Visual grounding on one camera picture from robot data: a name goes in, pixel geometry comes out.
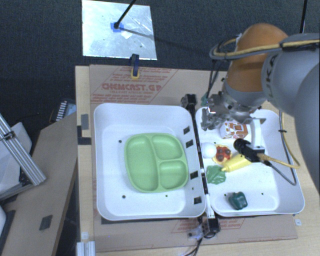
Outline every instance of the blue tape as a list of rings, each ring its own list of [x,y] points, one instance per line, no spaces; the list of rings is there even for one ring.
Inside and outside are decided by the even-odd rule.
[[[121,32],[121,29],[125,28],[124,24],[121,22],[120,22],[119,27],[117,29],[115,29],[115,22],[111,22],[110,27],[111,27],[112,31],[115,33],[119,33],[119,32]]]

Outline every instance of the white toy egg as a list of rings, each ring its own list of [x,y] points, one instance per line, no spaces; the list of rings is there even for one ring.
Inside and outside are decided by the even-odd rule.
[[[203,158],[213,158],[217,153],[217,147],[213,143],[201,143],[201,153]]]

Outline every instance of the white tray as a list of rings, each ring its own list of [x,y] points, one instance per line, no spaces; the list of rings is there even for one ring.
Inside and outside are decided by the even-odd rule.
[[[206,201],[191,115],[179,106],[105,103],[94,111],[97,209],[112,221],[194,218]],[[180,189],[143,193],[130,183],[125,166],[126,140],[142,133],[176,136],[185,151],[189,174],[197,172]],[[193,145],[186,147],[186,142]]]
[[[261,125],[262,146],[266,149],[266,155],[286,162],[287,158],[278,131],[280,129],[278,115],[271,110],[261,109],[252,116],[266,118],[266,121]],[[196,123],[201,143],[216,142],[216,144],[228,146],[233,154],[237,153],[233,147],[234,139],[222,139],[218,129],[202,130],[201,122],[202,108],[196,112]],[[245,140],[251,142],[251,135],[247,135]],[[216,165],[211,159],[203,159],[203,163],[205,170],[207,166]],[[274,165],[291,181],[294,181],[288,167],[277,163]],[[225,217],[299,213],[305,206],[305,200],[296,172],[294,175],[297,181],[296,186],[289,184],[271,167],[262,163],[253,163],[240,170],[226,173],[225,182],[218,185],[207,184],[211,206],[216,213]],[[242,210],[233,209],[228,202],[228,196],[233,192],[243,192],[248,206]]]

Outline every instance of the yellow cable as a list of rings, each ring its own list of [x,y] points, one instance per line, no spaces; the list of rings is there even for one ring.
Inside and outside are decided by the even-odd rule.
[[[290,168],[295,168],[295,169],[298,169],[300,168],[300,165],[292,165],[292,164],[289,164],[289,163],[286,163],[286,162],[283,162],[283,161],[280,161],[278,159],[275,159],[275,158],[272,158],[266,154],[263,154],[263,153],[258,153],[257,154],[258,158],[260,158],[260,160],[262,161],[273,161],[273,162],[276,162],[278,164],[281,164],[283,166],[287,166],[287,167],[290,167]]]
[[[284,113],[283,112],[281,112],[281,123],[282,123],[282,129],[284,130],[285,129],[285,122],[284,122]],[[290,150],[285,134],[283,134],[283,139],[284,139],[285,146],[288,149],[289,154],[291,155],[291,157],[292,157],[293,161],[296,163],[296,165],[292,165],[292,164],[280,161],[278,159],[272,158],[272,157],[270,157],[270,156],[268,156],[266,154],[263,154],[263,153],[259,153],[259,154],[257,154],[257,156],[263,161],[273,161],[273,162],[276,162],[278,164],[281,164],[281,165],[284,165],[284,166],[287,166],[287,167],[290,167],[290,168],[295,168],[295,169],[300,168],[300,163],[295,158],[295,156],[292,153],[292,151]]]
[[[231,39],[227,41],[226,43],[223,44],[223,46],[226,46],[230,43],[233,43],[235,39]],[[293,41],[293,42],[284,42],[280,45],[280,43],[275,43],[275,44],[269,44],[269,45],[263,45],[263,46],[257,46],[249,49],[244,49],[240,51],[233,51],[233,52],[217,52],[217,48],[214,49],[213,54],[216,56],[220,57],[232,57],[232,56],[238,56],[242,54],[249,54],[253,52],[258,52],[258,51],[264,51],[264,50],[271,50],[271,49],[276,49],[276,48],[288,48],[288,47],[298,47],[298,46],[304,46],[304,45],[309,45],[309,44],[316,44],[320,43],[320,39],[314,39],[314,40],[303,40],[303,41]]]
[[[285,130],[285,119],[284,119],[284,113],[281,112],[281,123],[282,123],[282,129]],[[289,145],[288,145],[288,142],[287,142],[287,139],[286,139],[286,135],[283,133],[283,139],[284,139],[284,144],[286,146],[286,148],[288,149],[289,151],[289,154],[291,155],[293,161],[297,164],[298,167],[300,167],[300,163],[299,161],[296,159],[296,157],[294,156],[294,154],[292,153]]]

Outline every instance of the cardboard box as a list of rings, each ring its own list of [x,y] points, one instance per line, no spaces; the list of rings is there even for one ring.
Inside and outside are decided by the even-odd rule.
[[[248,135],[247,125],[239,122],[224,122],[219,130],[223,139],[244,139]]]

